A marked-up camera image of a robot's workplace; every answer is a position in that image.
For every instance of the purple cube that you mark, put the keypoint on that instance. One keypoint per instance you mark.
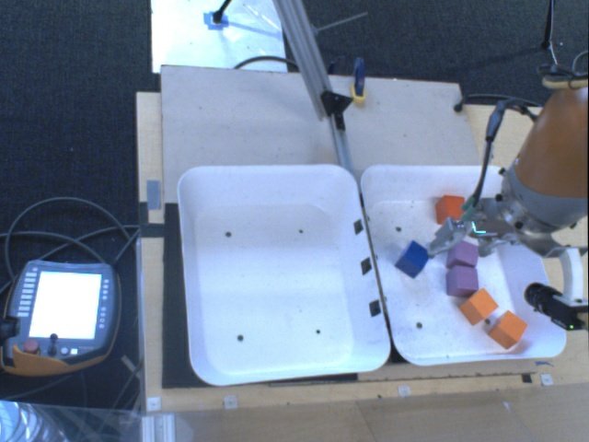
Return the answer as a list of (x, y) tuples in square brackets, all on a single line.
[(461, 282), (462, 255)]

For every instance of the thin black rod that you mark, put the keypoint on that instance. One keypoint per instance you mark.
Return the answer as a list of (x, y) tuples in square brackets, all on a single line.
[(377, 283)]

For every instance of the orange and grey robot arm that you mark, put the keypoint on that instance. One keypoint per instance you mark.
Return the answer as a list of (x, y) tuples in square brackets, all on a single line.
[(557, 145)]

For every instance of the blue cube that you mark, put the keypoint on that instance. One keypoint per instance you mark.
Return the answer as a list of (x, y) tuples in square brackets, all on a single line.
[(412, 259)]

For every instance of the white plastic tray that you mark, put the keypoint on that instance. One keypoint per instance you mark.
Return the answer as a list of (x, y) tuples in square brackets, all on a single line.
[(428, 311), (276, 288)]

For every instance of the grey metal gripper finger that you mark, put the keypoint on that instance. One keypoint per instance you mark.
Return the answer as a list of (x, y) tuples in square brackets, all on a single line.
[(446, 238), (491, 245)]

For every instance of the orange cube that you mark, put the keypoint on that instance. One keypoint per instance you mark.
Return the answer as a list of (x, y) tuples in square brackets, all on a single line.
[(478, 306), (507, 329)]

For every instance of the pale wood board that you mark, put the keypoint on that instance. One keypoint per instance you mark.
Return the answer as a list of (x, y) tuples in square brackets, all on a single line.
[(257, 122)]

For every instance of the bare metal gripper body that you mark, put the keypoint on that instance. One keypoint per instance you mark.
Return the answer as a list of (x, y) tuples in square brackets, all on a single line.
[(520, 228)]

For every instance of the black cylinder on white bracket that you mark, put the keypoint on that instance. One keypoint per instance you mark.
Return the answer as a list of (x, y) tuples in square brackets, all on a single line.
[(554, 305)]

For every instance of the red cube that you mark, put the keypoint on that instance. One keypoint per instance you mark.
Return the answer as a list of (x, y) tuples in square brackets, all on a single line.
[(448, 210)]

